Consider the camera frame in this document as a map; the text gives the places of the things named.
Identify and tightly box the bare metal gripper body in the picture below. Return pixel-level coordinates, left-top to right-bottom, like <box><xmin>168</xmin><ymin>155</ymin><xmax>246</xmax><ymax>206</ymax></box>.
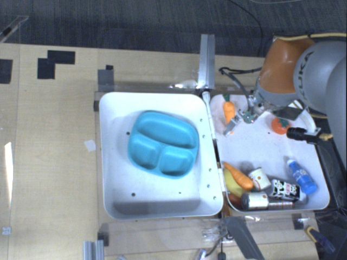
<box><xmin>235</xmin><ymin>93</ymin><xmax>272</xmax><ymax>125</ymax></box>

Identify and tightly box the small orange carrot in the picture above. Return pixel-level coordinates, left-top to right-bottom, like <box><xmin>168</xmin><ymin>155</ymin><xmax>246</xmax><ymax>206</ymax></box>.
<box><xmin>222</xmin><ymin>93</ymin><xmax>236</xmax><ymax>125</ymax></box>

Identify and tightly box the orange tomato with green top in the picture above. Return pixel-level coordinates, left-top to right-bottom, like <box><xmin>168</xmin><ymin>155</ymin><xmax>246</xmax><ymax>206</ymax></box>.
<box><xmin>271</xmin><ymin>116</ymin><xmax>292</xmax><ymax>135</ymax></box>

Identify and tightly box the white plastic tray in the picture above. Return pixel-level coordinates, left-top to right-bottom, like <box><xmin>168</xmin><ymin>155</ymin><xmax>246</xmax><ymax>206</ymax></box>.
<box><xmin>98</xmin><ymin>91</ymin><xmax>225</xmax><ymax>221</ymax></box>
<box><xmin>210</xmin><ymin>92</ymin><xmax>331</xmax><ymax>214</ymax></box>

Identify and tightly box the long orange carrot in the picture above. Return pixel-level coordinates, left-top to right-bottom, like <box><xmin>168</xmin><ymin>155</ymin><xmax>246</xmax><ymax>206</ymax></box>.
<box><xmin>222</xmin><ymin>161</ymin><xmax>254</xmax><ymax>192</ymax></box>

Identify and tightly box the yellow banana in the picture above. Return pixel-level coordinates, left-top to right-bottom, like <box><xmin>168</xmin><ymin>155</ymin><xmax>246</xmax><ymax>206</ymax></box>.
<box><xmin>222</xmin><ymin>168</ymin><xmax>246</xmax><ymax>199</ymax></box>

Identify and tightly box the white can with orange print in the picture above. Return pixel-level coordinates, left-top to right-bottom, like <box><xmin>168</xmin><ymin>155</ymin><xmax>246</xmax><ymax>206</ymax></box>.
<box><xmin>247</xmin><ymin>167</ymin><xmax>273</xmax><ymax>192</ymax></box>

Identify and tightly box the blue divided plate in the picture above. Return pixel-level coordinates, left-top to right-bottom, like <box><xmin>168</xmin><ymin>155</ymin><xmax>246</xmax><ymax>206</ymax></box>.
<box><xmin>127</xmin><ymin>110</ymin><xmax>200</xmax><ymax>180</ymax></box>

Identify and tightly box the blue plastic bottle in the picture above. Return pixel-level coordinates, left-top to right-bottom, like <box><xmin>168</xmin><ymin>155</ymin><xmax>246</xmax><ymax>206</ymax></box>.
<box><xmin>286</xmin><ymin>158</ymin><xmax>318</xmax><ymax>196</ymax></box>

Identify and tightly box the black and white cow-print carton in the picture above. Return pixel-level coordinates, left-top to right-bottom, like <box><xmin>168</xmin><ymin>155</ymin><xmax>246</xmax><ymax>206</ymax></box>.
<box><xmin>268</xmin><ymin>178</ymin><xmax>301</xmax><ymax>203</ymax></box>

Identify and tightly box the brown slim can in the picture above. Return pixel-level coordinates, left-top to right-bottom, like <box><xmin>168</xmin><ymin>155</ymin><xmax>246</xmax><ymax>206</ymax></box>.
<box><xmin>267</xmin><ymin>200</ymin><xmax>295</xmax><ymax>211</ymax></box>

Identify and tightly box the black cylinder on white bracket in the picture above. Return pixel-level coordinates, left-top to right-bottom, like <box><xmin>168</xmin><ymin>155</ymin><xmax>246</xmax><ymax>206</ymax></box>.
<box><xmin>286</xmin><ymin>103</ymin><xmax>322</xmax><ymax>145</ymax></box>

